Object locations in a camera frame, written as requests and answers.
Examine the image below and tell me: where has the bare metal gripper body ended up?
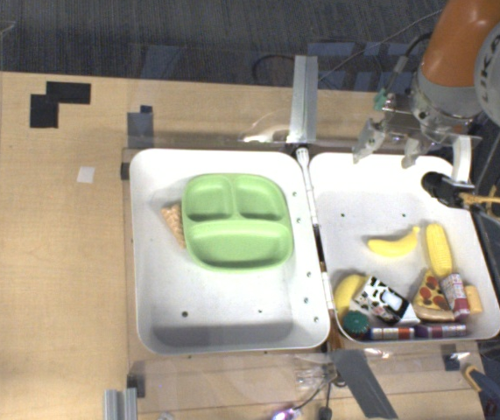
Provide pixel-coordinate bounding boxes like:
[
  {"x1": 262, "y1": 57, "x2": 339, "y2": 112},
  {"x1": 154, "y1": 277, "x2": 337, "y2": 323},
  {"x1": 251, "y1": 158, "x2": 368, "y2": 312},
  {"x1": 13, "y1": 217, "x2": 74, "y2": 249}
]
[{"x1": 370, "y1": 101, "x2": 483, "y2": 144}]

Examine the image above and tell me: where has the white plastic tray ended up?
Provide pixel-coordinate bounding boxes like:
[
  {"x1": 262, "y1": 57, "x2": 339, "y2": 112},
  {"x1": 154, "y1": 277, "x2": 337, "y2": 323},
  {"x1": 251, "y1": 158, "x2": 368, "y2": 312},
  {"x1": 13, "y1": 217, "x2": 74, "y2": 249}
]
[
  {"x1": 308, "y1": 151, "x2": 500, "y2": 343},
  {"x1": 128, "y1": 147, "x2": 332, "y2": 357}
]

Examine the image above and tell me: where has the thin black and white rod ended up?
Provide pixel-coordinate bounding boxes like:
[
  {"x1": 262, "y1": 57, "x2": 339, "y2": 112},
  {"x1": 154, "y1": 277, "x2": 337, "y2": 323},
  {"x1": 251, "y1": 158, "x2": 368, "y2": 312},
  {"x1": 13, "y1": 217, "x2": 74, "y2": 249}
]
[{"x1": 295, "y1": 145, "x2": 335, "y2": 312}]

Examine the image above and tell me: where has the yellow banana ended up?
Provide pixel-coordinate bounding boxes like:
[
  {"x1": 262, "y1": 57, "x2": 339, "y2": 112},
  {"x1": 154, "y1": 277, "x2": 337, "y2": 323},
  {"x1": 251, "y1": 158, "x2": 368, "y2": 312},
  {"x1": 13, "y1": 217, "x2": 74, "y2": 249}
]
[
  {"x1": 366, "y1": 225, "x2": 421, "y2": 260},
  {"x1": 333, "y1": 273, "x2": 369, "y2": 321}
]

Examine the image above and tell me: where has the yellow corn cob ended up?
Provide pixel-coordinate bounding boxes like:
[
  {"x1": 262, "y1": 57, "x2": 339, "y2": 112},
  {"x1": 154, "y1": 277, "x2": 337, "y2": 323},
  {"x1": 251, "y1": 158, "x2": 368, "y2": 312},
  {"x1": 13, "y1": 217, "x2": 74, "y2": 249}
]
[{"x1": 425, "y1": 223, "x2": 454, "y2": 279}]

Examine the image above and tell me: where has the pink and red can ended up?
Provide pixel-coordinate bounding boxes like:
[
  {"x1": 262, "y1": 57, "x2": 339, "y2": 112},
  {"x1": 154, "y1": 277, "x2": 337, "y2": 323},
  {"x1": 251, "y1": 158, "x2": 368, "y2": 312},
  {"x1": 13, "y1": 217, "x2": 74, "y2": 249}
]
[{"x1": 440, "y1": 272, "x2": 471, "y2": 321}]

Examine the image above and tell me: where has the pizza slice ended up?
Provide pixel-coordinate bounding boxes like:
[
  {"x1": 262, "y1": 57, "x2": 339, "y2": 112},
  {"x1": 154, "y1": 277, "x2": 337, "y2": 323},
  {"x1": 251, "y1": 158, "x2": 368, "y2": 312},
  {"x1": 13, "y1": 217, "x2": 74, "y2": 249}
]
[{"x1": 412, "y1": 269, "x2": 457, "y2": 324}]

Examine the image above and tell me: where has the black and white cow-print carton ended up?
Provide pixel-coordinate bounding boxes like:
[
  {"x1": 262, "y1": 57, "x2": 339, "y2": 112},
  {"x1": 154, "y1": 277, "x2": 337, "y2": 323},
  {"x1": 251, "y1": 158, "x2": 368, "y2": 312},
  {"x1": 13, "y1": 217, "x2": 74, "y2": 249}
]
[{"x1": 349, "y1": 276, "x2": 422, "y2": 327}]

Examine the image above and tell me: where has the yellow block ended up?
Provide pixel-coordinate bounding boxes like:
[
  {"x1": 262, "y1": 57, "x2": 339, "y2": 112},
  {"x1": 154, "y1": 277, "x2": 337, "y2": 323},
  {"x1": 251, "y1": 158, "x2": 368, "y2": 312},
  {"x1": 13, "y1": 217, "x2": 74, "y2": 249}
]
[{"x1": 463, "y1": 284, "x2": 484, "y2": 316}]

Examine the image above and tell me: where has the green divided plate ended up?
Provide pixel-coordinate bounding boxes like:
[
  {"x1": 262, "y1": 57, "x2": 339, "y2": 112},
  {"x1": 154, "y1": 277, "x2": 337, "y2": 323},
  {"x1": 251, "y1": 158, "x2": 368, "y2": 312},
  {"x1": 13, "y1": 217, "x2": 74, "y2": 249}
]
[{"x1": 181, "y1": 172, "x2": 296, "y2": 275}]

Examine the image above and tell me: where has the purple can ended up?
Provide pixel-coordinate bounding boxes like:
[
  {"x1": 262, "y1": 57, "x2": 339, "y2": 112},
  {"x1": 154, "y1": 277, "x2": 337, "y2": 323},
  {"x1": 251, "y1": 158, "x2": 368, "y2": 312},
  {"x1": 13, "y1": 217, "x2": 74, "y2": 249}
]
[{"x1": 414, "y1": 323, "x2": 468, "y2": 340}]

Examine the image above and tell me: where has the green round lid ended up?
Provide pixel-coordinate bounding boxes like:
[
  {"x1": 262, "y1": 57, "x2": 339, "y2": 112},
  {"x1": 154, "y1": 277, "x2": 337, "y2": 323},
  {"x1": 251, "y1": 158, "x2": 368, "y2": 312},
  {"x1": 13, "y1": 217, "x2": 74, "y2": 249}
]
[{"x1": 342, "y1": 311, "x2": 371, "y2": 340}]

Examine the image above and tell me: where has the tan waffle biscuit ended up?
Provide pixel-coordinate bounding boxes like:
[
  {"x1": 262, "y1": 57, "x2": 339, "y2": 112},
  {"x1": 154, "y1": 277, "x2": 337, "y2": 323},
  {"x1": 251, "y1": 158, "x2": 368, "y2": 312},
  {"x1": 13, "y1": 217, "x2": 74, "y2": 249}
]
[{"x1": 160, "y1": 203, "x2": 188, "y2": 250}]

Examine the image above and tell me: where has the black cylinder on white bracket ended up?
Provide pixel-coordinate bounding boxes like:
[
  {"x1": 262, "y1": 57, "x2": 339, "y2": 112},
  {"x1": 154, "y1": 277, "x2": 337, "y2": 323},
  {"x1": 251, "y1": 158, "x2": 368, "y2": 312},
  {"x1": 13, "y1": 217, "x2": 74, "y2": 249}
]
[{"x1": 421, "y1": 136, "x2": 476, "y2": 207}]

